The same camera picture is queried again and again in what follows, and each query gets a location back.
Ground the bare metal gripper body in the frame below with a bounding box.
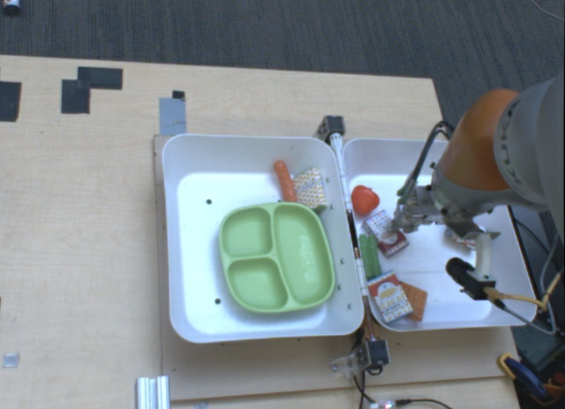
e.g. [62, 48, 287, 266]
[408, 185, 448, 226]

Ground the orange sausage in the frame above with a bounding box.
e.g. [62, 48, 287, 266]
[273, 159, 298, 204]

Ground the white and red packet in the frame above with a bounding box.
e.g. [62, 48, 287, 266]
[444, 227, 478, 250]

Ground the small white and red carton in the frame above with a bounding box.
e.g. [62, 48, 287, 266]
[361, 208, 395, 239]

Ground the black cylinder on white bracket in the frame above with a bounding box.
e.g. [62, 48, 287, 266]
[445, 231, 501, 301]

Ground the yellow patterned packet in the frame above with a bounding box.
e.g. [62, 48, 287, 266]
[291, 166, 329, 210]

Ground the green divided plate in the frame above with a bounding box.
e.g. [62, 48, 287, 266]
[218, 201, 338, 314]

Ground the black block with wires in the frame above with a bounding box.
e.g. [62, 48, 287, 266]
[316, 115, 346, 140]
[358, 337, 392, 376]

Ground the red tomato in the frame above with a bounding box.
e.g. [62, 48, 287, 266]
[350, 184, 381, 217]

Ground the orange biscuit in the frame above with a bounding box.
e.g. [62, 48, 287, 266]
[399, 280, 429, 322]

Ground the white plastic tray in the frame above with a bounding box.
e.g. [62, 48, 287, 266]
[342, 137, 540, 333]
[161, 133, 366, 345]

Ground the dark red carton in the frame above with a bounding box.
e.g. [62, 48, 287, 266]
[377, 229, 411, 260]

